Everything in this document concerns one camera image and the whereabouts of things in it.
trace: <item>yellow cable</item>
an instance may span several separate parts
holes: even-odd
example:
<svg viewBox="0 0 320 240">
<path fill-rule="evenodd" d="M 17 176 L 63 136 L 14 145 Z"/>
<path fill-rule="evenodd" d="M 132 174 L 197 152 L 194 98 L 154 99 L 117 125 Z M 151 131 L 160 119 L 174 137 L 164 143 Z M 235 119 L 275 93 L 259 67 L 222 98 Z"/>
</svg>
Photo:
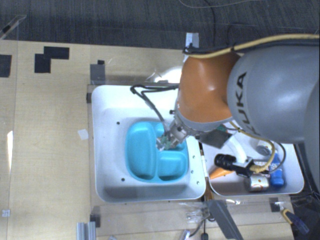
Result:
<svg viewBox="0 0 320 240">
<path fill-rule="evenodd" d="M 230 124 L 238 130 L 238 132 L 244 134 L 244 135 L 247 135 L 251 138 L 254 138 L 254 139 L 257 139 L 257 140 L 261 140 L 261 141 L 264 141 L 264 142 L 267 142 L 271 145 L 271 149 L 272 149 L 272 152 L 271 152 L 271 155 L 269 157 L 269 160 L 266 162 L 265 165 L 251 165 L 251 167 L 249 168 L 250 171 L 253 171 L 254 173 L 258 174 L 258 173 L 261 173 L 265 170 L 268 169 L 269 165 L 272 163 L 272 161 L 274 160 L 275 158 L 275 152 L 276 152 L 276 149 L 275 149 L 275 145 L 270 141 L 270 140 L 267 140 L 267 139 L 264 139 L 264 138 L 260 138 L 260 137 L 256 137 L 256 136 L 253 136 L 252 134 L 240 129 L 238 126 L 236 126 L 232 121 L 230 122 Z"/>
<path fill-rule="evenodd" d="M 257 39 L 254 41 L 242 43 L 235 45 L 234 47 L 225 48 L 222 50 L 214 51 L 208 54 L 190 54 L 189 57 L 197 58 L 197 59 L 209 59 L 213 57 L 217 57 L 220 55 L 224 55 L 230 53 L 231 51 L 240 51 L 243 49 L 247 49 L 250 47 L 274 42 L 274 41 L 281 41 L 281 40 L 294 40 L 294 39 L 319 39 L 320 35 L 318 34 L 280 34 L 280 35 L 273 35 L 264 37 L 261 39 Z"/>
</svg>

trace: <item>metal bracket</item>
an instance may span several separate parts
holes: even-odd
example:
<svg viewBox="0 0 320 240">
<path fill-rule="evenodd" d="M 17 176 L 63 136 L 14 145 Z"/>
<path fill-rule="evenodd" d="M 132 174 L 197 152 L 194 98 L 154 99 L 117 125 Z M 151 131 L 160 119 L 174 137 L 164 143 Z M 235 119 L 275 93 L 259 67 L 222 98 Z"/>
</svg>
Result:
<svg viewBox="0 0 320 240">
<path fill-rule="evenodd" d="M 78 222 L 76 225 L 76 240 L 96 240 L 96 223 Z"/>
</svg>

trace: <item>wooden table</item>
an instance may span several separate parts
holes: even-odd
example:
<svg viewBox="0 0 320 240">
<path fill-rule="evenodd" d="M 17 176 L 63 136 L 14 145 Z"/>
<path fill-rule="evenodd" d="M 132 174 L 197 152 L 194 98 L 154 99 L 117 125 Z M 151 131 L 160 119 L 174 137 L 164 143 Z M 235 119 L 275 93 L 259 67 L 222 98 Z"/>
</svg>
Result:
<svg viewBox="0 0 320 240">
<path fill-rule="evenodd" d="M 34 73 L 35 54 L 43 54 L 44 46 L 69 47 L 69 59 L 52 59 L 51 73 Z M 16 95 L 14 106 L 12 99 L 8 99 L 7 103 L 1 103 L 7 109 L 0 111 L 3 117 L 14 113 L 10 182 L 3 179 L 8 173 L 1 174 L 0 179 L 6 183 L 0 185 L 1 205 L 9 207 L 10 217 L 0 219 L 0 239 L 73 240 L 77 223 L 89 221 L 94 195 L 90 184 L 89 142 L 78 134 L 79 130 L 88 129 L 86 94 L 90 64 L 104 60 L 110 80 L 142 81 L 155 71 L 162 73 L 181 66 L 183 55 L 180 50 L 168 49 L 1 41 L 0 54 L 5 53 L 13 55 L 12 64 L 17 70 L 11 70 L 9 78 L 0 79 L 2 100 L 10 95 L 14 99 L 12 93 Z M 1 128 L 1 137 L 9 130 L 10 127 Z M 281 199 L 292 208 L 288 196 Z M 293 239 L 290 225 L 279 212 L 271 212 L 268 198 L 258 202 L 265 204 L 255 210 L 246 207 L 244 211 L 231 212 L 244 239 Z M 147 211 L 145 217 L 141 212 L 123 212 L 131 204 L 100 205 L 106 213 L 110 211 L 108 216 L 114 223 L 97 229 L 99 240 L 108 240 L 110 235 L 118 240 L 176 240 L 186 224 L 185 214 L 162 209 L 167 203 L 140 204 L 139 211 Z M 173 214 L 180 220 L 180 226 L 162 228 L 162 220 L 172 218 Z M 142 219 L 152 217 L 158 218 L 158 224 L 150 226 Z M 215 222 L 207 227 L 210 239 L 225 239 Z"/>
</svg>

